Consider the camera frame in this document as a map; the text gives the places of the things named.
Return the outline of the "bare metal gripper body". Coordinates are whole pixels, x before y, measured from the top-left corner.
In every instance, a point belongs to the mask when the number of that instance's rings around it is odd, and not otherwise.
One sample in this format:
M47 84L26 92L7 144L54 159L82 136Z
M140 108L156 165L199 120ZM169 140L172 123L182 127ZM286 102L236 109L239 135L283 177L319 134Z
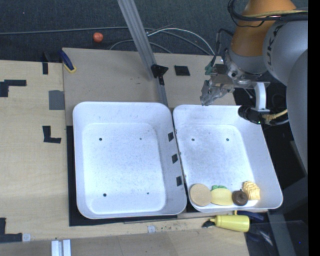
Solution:
M224 87L228 92L234 88L247 88L251 86L253 73L240 68L231 59L212 59L207 65L207 74L210 76L211 88L214 86Z

